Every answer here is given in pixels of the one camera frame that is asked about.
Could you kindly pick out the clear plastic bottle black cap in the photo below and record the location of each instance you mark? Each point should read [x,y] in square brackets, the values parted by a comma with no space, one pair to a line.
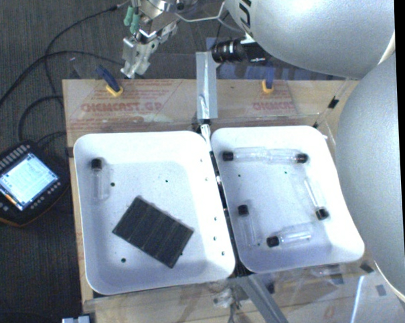
[291,237]
[99,182]
[316,199]
[286,155]
[248,227]
[245,154]

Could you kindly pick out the brown cardboard board red print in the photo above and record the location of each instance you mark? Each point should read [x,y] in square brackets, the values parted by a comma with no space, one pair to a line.
[126,107]

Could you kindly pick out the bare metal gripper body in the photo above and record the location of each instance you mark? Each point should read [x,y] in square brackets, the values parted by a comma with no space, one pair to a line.
[159,15]

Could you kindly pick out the black ribbed rectangular panel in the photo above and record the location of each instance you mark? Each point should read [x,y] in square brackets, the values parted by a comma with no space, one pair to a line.
[153,231]

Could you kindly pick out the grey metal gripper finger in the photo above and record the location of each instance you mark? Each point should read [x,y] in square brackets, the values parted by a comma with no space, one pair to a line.
[145,56]
[130,51]

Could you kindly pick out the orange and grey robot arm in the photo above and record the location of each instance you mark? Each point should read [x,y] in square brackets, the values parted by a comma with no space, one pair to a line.
[317,28]

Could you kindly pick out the black cylinder on white bracket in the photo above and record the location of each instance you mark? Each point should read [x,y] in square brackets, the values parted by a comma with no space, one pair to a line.
[231,51]

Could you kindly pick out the white plastic tray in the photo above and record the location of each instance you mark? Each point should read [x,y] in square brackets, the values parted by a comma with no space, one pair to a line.
[274,194]
[146,180]

